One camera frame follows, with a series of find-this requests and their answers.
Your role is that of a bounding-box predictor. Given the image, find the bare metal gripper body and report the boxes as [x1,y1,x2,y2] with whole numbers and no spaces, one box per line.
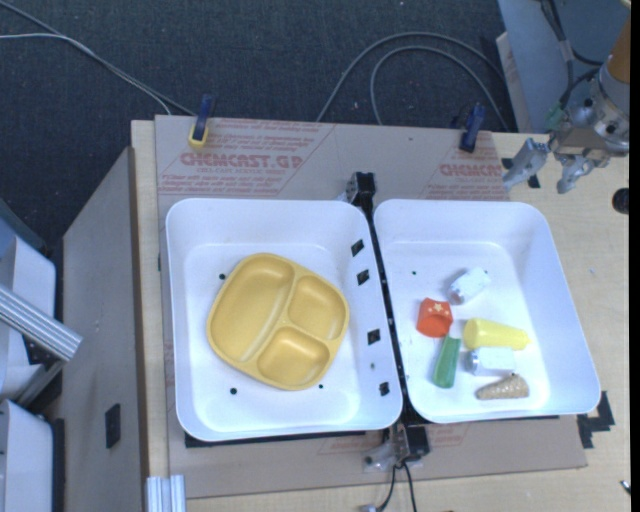
[548,92,630,164]

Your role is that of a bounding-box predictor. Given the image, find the white plastic tray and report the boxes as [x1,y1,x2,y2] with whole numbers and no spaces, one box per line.
[372,198,603,426]
[164,196,405,443]

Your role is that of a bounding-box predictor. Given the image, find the small white can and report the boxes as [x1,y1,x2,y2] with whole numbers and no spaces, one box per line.
[445,265,493,307]
[464,345,518,378]

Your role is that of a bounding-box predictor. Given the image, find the yellow bottle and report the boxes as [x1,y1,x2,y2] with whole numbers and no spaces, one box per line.
[461,317,533,352]

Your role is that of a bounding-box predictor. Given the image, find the orange cup with star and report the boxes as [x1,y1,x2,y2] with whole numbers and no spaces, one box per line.
[415,297,455,339]

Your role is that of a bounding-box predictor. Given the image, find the green cucumber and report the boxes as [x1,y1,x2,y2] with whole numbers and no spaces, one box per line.
[431,334,463,390]

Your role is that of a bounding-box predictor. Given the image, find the brown cardboard board red print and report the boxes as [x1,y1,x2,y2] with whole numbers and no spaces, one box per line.
[153,114,589,500]

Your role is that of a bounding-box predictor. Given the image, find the tan ice cream cone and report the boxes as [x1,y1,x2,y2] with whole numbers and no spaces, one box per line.
[474,373,531,402]

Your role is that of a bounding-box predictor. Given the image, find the yellow divided plate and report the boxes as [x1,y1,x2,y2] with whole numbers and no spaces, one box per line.
[205,252,351,393]

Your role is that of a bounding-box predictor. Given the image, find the black block with thin wires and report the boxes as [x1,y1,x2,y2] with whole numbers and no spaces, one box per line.
[363,423,432,472]
[343,170,377,207]

